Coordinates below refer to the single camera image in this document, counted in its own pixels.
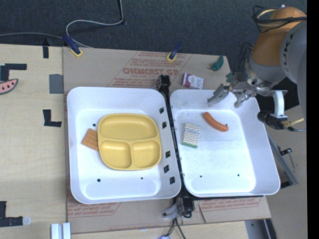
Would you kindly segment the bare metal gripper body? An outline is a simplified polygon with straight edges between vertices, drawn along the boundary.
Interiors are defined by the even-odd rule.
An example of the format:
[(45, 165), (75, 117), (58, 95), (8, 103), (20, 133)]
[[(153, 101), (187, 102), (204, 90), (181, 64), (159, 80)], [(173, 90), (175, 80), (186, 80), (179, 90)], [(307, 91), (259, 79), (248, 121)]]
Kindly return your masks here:
[(260, 79), (254, 72), (235, 72), (228, 77), (229, 90), (245, 95), (267, 95), (274, 84)]

